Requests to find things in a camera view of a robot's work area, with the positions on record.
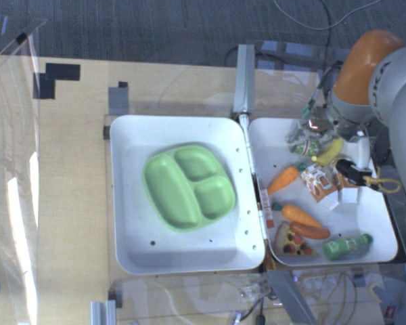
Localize yellow banana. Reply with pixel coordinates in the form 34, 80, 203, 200
311, 137, 345, 167

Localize red sausage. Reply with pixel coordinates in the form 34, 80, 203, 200
289, 221, 332, 241

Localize green plastic bottle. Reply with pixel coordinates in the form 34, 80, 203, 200
321, 233, 374, 261

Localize green divided plate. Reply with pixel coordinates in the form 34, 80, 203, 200
141, 144, 238, 234

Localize green white and red can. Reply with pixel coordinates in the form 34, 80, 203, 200
293, 137, 321, 158

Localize pizza slice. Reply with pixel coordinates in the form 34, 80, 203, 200
273, 221, 319, 259

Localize black cylinder on white bracket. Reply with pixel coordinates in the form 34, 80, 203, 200
334, 132, 374, 187

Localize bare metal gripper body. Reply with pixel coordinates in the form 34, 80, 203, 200
306, 106, 342, 137

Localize white plastic tray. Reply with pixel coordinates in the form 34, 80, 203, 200
248, 116, 400, 268
109, 114, 267, 277

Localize orange carrot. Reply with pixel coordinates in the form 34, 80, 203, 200
266, 162, 308, 196
271, 202, 323, 230

